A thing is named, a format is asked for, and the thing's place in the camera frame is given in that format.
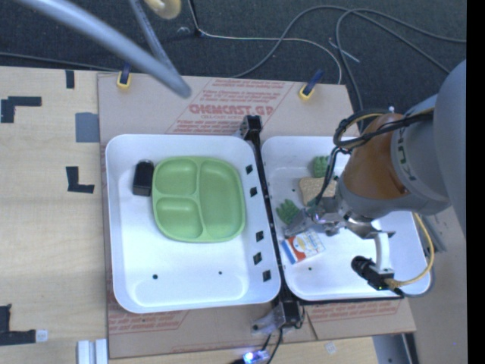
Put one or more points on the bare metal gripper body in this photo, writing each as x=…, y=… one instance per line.
x=335, y=218

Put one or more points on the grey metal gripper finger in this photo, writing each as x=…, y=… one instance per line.
x=299, y=231
x=302, y=217

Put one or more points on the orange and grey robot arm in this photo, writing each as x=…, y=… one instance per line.
x=413, y=165

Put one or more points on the green toy broccoli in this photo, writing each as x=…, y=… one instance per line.
x=288, y=211
x=320, y=166

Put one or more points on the white red blue carton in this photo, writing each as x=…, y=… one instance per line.
x=303, y=246

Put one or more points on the brown toy bread slice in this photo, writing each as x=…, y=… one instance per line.
x=310, y=190

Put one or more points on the thin black rod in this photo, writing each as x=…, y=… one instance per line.
x=267, y=195

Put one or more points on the white plastic tray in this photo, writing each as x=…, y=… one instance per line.
x=189, y=271
x=341, y=264

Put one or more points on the green divided plate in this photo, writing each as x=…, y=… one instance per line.
x=218, y=192

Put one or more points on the small black carton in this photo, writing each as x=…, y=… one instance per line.
x=142, y=178

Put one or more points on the brown cardboard board red print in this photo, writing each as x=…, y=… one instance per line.
x=151, y=104

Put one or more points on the black cylinder on white bracket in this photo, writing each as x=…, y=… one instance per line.
x=380, y=252

